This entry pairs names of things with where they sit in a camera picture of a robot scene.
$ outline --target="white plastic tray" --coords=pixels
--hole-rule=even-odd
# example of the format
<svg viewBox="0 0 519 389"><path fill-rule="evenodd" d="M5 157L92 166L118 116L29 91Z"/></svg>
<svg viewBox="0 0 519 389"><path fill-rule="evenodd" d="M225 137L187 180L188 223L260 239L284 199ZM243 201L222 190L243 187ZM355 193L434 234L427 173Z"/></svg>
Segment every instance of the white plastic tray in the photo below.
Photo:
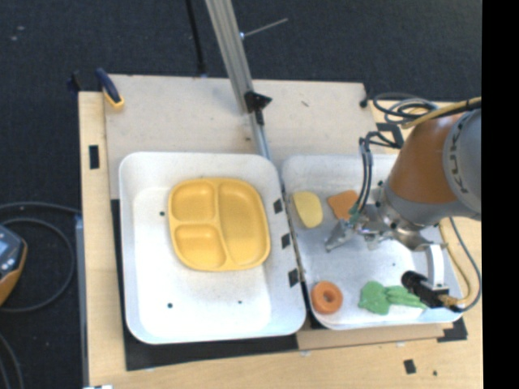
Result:
<svg viewBox="0 0 519 389"><path fill-rule="evenodd" d="M395 159L393 155L375 155L373 185L380 180L385 181ZM408 270L427 275L425 253L411 252L396 240L386 240L375 250L368 250L363 237L355 236L350 242L326 252L324 243L337 223L326 198L345 190L360 191L360 156L293 156L283 164L281 175L307 291L310 293L321 280L328 280L336 284L343 294L342 307L334 314L320 314L312 307L320 323L333 330L345 330L413 323L447 323L459 318L459 314L443 308L422 310L391 305L387 315L379 315L358 307L361 289L367 281L376 280L389 286L401 284L401 276ZM320 198L324 220L316 228L307 229L302 224L292 203L291 195L300 190L312 191ZM430 228L424 232L424 236L431 241L442 242L438 229ZM446 284L452 295L460 297L461 291L446 252L444 260Z"/></svg>
<svg viewBox="0 0 519 389"><path fill-rule="evenodd" d="M259 192L268 219L271 252L260 266L243 271L195 271L174 253L167 199L177 183L198 177L234 177ZM296 332L306 309L294 248L281 244L290 232L279 175L261 156L182 152L136 152L119 168L122 261L126 321L149 344L283 336Z"/></svg>

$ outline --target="dark carpet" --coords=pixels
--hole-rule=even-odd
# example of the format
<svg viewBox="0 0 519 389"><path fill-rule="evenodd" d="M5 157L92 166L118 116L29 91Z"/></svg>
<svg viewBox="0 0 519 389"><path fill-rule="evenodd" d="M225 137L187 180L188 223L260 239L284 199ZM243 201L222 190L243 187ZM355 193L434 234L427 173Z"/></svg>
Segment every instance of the dark carpet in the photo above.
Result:
<svg viewBox="0 0 519 389"><path fill-rule="evenodd" d="M204 0L192 0L208 75L225 76ZM249 32L255 79L363 82L369 93L408 92L462 100L482 91L483 0L233 0ZM96 90L94 70L196 75L184 0L0 0L0 204L20 200L80 207L77 107L66 89L73 71ZM21 212L29 216L29 210ZM2 211L0 221L20 212ZM70 214L31 211L75 243ZM27 238L27 269L6 303L26 306L66 278L68 254L56 235L17 225ZM77 276L44 309L0 313L25 387L79 388ZM0 358L19 387L5 347ZM0 379L0 387L5 383Z"/></svg>

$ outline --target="orange donut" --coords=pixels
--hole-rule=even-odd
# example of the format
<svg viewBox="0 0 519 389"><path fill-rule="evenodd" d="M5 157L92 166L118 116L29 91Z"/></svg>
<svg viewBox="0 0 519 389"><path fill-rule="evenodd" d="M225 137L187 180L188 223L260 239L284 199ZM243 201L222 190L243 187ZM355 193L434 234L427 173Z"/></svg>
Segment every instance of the orange donut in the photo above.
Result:
<svg viewBox="0 0 519 389"><path fill-rule="evenodd" d="M329 281L320 281L310 293L311 304L321 314L332 314L342 306L341 290Z"/></svg>

